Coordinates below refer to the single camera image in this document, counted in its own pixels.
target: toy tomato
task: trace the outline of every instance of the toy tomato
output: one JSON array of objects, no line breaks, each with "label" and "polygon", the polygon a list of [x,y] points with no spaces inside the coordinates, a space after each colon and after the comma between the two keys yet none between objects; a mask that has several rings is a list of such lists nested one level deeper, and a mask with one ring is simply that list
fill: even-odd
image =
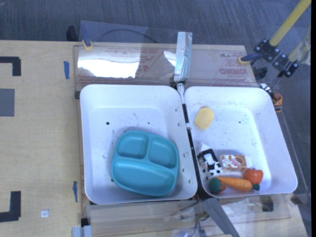
[{"label": "toy tomato", "polygon": [[263,178],[263,171],[260,169],[248,168],[245,170],[243,176],[252,184],[260,184]]}]

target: blue tape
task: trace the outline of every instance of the blue tape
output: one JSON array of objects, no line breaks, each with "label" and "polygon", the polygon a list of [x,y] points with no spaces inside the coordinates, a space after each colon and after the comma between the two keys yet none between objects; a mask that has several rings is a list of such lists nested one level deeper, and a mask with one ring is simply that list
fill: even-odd
[{"label": "blue tape", "polygon": [[66,79],[70,79],[69,77],[69,62],[68,61],[64,61],[64,72],[65,72],[65,77]]},{"label": "blue tape", "polygon": [[74,191],[74,195],[75,195],[75,200],[76,200],[76,202],[78,202],[78,196],[77,196],[78,189],[77,189],[77,182],[76,181],[74,181],[73,191]]}]

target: teal plate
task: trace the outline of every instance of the teal plate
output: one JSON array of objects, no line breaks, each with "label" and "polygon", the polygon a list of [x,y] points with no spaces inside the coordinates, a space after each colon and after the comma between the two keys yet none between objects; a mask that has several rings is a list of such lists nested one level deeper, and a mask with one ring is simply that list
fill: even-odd
[{"label": "teal plate", "polygon": [[178,149],[170,140],[152,133],[128,131],[115,145],[111,176],[122,189],[162,197],[174,189],[178,168]]}]

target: toy carrot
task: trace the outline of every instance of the toy carrot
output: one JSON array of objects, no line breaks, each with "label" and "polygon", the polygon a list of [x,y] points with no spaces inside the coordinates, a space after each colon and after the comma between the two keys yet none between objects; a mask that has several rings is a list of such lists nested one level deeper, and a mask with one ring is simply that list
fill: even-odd
[{"label": "toy carrot", "polygon": [[259,184],[251,184],[251,182],[247,179],[238,178],[238,177],[217,177],[224,184],[239,191],[247,192],[251,189],[258,191],[260,189]]}]

